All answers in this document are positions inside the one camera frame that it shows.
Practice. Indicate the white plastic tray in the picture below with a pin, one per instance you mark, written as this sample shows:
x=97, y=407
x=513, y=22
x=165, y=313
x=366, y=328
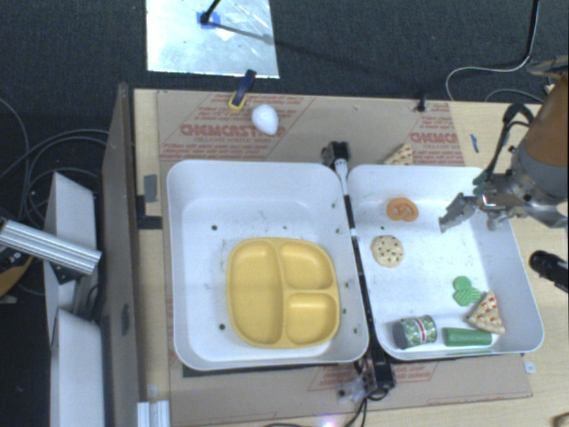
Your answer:
x=200, y=247
x=435, y=260

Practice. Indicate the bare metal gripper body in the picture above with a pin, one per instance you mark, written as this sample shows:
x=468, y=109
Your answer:
x=511, y=196

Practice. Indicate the pizza slice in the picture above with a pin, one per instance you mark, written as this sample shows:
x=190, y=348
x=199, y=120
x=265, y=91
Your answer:
x=486, y=315
x=401, y=156

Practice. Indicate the yellow divided plate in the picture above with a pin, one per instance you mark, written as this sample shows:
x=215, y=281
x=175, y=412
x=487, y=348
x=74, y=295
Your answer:
x=255, y=292

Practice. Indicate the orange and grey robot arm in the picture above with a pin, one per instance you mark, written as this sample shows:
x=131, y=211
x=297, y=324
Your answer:
x=550, y=127

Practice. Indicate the green broccoli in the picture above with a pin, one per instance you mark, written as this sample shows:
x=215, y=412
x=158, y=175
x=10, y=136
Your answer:
x=466, y=292

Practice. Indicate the brown cardboard board red print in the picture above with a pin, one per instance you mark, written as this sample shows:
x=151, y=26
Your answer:
x=311, y=123

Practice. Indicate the orange pretzel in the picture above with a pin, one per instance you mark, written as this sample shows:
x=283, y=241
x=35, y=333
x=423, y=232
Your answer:
x=402, y=209

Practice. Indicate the white egg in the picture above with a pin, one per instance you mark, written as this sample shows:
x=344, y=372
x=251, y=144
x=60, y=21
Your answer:
x=265, y=119

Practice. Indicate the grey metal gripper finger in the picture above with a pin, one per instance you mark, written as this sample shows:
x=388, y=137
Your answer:
x=457, y=211
x=496, y=221

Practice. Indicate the thin black and white rod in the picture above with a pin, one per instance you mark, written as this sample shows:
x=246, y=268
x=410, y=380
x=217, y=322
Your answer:
x=355, y=238

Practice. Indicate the tan chocolate chip biscuit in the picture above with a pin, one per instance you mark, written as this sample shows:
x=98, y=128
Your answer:
x=387, y=251

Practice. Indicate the green and red labelled can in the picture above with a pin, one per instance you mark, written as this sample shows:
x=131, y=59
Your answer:
x=415, y=331

